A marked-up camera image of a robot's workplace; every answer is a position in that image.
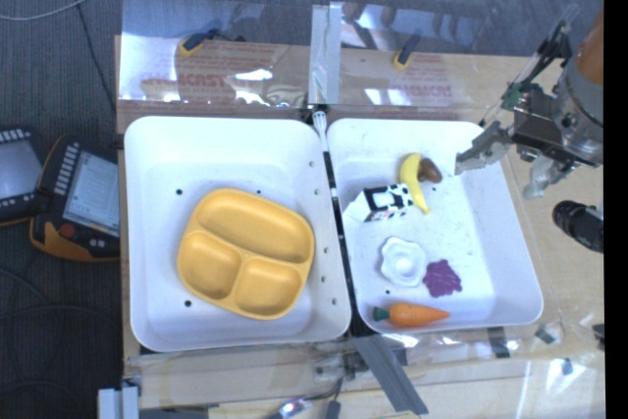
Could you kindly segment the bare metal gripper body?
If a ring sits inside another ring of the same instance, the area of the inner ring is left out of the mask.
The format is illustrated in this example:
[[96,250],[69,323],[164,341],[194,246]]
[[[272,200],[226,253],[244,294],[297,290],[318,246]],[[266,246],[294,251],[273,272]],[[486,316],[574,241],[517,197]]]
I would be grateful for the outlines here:
[[559,166],[603,164],[603,128],[572,102],[561,110],[557,98],[532,88],[514,106],[510,138],[526,162],[541,157]]

